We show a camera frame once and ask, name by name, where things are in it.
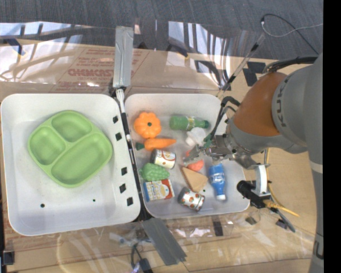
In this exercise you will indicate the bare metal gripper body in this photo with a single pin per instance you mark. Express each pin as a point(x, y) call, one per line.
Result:
point(221, 149)

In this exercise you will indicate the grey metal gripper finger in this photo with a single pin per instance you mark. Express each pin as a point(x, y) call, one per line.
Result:
point(191, 159)
point(198, 150)

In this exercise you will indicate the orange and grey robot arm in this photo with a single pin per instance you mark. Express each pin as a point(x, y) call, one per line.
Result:
point(298, 109)

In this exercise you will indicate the orange-red toy food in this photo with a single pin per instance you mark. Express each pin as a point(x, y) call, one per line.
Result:
point(197, 166)

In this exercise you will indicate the white lumpy toy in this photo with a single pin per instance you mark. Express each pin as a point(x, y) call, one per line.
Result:
point(195, 135)

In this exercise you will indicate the tan bread slice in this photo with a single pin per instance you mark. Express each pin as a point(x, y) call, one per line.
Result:
point(194, 179)

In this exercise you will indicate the white can orange print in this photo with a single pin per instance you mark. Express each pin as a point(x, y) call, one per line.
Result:
point(163, 159)

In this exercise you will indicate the blue bottle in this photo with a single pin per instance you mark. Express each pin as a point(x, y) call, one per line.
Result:
point(217, 178)

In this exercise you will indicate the green bottle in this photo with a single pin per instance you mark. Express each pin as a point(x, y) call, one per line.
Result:
point(184, 123)

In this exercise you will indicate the orange carrot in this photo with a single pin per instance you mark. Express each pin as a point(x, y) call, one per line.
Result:
point(159, 144)

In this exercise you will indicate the green grapes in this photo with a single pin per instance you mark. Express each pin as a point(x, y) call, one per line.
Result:
point(154, 173)

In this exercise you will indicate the white can tomato print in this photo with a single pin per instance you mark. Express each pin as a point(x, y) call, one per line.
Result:
point(191, 199)

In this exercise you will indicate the white and red carton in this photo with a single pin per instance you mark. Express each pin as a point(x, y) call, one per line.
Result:
point(158, 190)

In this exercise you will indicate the white plastic tray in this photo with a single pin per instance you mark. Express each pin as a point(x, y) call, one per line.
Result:
point(170, 104)
point(108, 209)

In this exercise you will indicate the orange pumpkin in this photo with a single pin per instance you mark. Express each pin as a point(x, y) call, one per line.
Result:
point(147, 125)

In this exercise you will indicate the brown cardboard board red print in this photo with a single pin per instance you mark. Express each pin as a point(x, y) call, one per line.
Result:
point(170, 67)

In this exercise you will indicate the green divided plate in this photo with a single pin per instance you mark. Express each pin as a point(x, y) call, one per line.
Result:
point(71, 149)

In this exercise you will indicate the black cylinder on white bracket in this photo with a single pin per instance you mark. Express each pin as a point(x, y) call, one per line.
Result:
point(262, 181)

